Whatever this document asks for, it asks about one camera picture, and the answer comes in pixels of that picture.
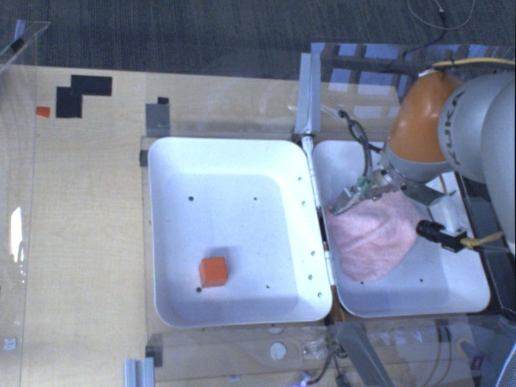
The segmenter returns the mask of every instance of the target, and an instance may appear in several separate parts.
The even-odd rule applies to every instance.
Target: thin white cable
[[[431,0],[432,2],[435,3],[435,5],[439,8],[439,12],[442,13],[444,12],[445,10],[443,9],[443,7],[441,6],[441,4],[437,1],[437,0]],[[439,29],[439,30],[457,30],[457,29],[460,29],[461,27],[464,27],[466,24],[469,23],[469,20],[471,20],[471,17],[473,16],[473,11],[475,10],[475,3],[476,3],[476,0],[473,0],[473,3],[471,5],[471,10],[469,11],[469,16],[468,18],[462,22],[459,26],[454,26],[454,27],[443,27],[443,26],[438,26],[436,24],[432,24],[430,22],[427,22],[425,19],[422,19],[419,15],[416,14],[416,12],[414,11],[414,9],[412,8],[412,6],[410,5],[410,0],[406,0],[406,5],[407,7],[409,8],[409,11],[410,13],[417,19],[419,20],[421,23],[423,24],[426,24],[427,26],[429,27],[433,27],[434,29]]]

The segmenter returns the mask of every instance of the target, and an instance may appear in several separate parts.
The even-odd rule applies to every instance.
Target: black floor
[[[472,0],[439,0],[454,27]],[[417,13],[440,24],[430,0]],[[443,43],[514,46],[515,0],[476,0]],[[0,0],[0,18],[49,20],[39,63],[137,71],[296,76],[313,42],[421,44],[441,31],[406,0]]]

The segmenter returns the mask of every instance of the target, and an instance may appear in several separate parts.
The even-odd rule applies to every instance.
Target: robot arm
[[[446,213],[452,210],[446,196],[425,183],[452,170],[487,185],[514,253],[514,73],[464,84],[446,73],[422,73],[402,103],[380,168],[344,190],[331,210],[339,214],[360,200],[400,189]],[[452,224],[448,233],[462,233],[453,216],[445,218]]]

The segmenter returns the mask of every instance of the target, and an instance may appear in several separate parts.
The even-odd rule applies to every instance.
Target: white tray
[[[155,302],[173,327],[312,322],[331,288],[306,156],[286,141],[163,138],[148,156]],[[202,289],[204,257],[229,279]]]
[[[375,164],[378,155],[373,153]],[[345,186],[354,185],[364,167],[364,154],[357,142],[325,141],[314,151],[318,186],[323,205]],[[443,175],[449,191],[457,189],[453,173]],[[440,190],[438,181],[428,184]],[[464,204],[453,196],[468,227]],[[437,243],[418,238],[403,261],[379,281],[361,284],[340,268],[339,252],[331,237],[329,244],[342,305],[360,317],[391,317],[420,314],[451,314],[482,311],[489,304],[490,291],[481,259],[464,249],[454,254]]]

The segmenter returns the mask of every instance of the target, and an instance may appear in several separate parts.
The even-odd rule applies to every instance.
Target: pink towel
[[[401,192],[367,199],[341,215],[326,210],[328,234],[337,245],[343,272],[355,281],[385,277],[412,248],[423,218]]]

